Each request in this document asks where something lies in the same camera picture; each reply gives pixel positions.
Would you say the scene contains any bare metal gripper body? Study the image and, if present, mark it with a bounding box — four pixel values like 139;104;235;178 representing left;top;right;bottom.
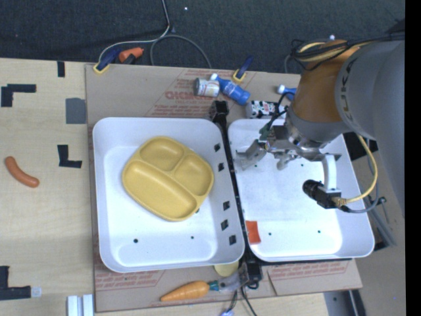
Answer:
262;125;330;160

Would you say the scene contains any black and white cow-print carton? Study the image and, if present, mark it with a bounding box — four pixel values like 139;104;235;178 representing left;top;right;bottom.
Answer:
246;99;287;119

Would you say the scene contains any white plastic tray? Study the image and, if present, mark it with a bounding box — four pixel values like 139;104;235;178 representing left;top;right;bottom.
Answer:
92;117;246;274
227;118;376;263

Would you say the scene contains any blue bottle white cap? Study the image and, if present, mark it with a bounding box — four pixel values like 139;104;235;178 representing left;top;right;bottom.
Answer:
276;84;297;102
210;72;252;107

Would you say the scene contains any small white can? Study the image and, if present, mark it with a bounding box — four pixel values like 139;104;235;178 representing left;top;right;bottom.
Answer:
193;77;221;98

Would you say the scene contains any yellow divided plate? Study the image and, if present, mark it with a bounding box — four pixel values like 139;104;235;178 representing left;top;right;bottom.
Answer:
121;136;215;223

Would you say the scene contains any pale yellow round biscuit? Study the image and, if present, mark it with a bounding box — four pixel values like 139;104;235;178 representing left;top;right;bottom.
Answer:
213;261;240;278

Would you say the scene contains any brown cardboard board red print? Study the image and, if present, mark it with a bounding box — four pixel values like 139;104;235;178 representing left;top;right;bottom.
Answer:
84;63;364;313

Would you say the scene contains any orange carrot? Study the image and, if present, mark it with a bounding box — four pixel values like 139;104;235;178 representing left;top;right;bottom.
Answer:
159;280;220;303

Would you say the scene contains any orange sausage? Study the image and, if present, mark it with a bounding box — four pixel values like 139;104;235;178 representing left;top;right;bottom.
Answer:
4;155;41;189

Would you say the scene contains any black cylinder on white bracket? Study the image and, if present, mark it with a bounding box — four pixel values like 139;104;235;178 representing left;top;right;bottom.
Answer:
302;154;343;210

